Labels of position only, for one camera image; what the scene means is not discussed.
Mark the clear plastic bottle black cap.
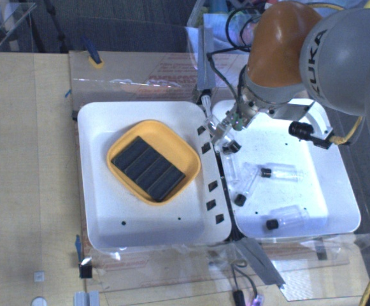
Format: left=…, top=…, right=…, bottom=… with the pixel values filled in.
left=265, top=204, right=310, bottom=231
left=221, top=140, right=241, bottom=185
left=233, top=162, right=261, bottom=208
left=260, top=163, right=304, bottom=183

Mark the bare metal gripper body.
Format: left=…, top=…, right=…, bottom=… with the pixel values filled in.
left=222, top=94, right=276, bottom=131

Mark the black ridged block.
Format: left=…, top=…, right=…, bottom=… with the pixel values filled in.
left=110, top=135, right=187, bottom=203

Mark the yellow plate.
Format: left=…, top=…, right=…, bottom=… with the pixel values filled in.
left=106, top=119, right=203, bottom=207

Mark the black cylinder on white bracket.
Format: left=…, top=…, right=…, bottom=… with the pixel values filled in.
left=285, top=100, right=336, bottom=150

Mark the white plastic tray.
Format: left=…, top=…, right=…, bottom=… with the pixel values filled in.
left=211, top=98, right=362, bottom=240
left=77, top=100, right=233, bottom=252

